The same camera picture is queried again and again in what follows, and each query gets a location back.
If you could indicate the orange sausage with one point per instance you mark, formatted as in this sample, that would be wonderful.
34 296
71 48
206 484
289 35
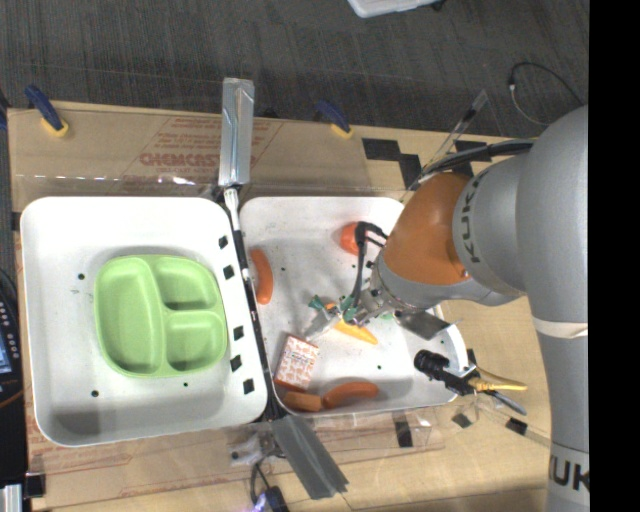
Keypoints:
350 393
262 277

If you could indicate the green divided plate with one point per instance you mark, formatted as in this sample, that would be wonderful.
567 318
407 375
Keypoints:
160 315

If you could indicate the orange round toy food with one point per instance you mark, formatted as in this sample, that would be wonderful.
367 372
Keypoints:
348 239

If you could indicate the black cylinder on white bracket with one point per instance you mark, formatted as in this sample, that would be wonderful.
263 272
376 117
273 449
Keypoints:
442 369

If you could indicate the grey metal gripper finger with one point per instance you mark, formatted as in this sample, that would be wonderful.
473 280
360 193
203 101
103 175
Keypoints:
339 314
318 325

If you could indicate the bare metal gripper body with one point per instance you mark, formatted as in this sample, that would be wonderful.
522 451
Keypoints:
371 302

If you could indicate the brown cardboard board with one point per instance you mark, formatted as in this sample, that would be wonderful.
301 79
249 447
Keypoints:
150 145

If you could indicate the orange and white carton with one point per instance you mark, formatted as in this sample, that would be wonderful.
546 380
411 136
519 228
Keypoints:
296 362

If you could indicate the orange bread piece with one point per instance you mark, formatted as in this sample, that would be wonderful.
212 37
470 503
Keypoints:
302 401

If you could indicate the white plastic tray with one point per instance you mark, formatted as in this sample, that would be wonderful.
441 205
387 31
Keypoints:
65 300
300 225

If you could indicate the thin black and white rod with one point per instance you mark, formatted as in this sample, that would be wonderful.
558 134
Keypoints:
240 240

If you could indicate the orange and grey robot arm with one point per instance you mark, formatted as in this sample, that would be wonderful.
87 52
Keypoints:
500 225

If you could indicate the yellow carrot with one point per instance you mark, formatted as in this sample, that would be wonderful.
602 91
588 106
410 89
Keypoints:
361 334

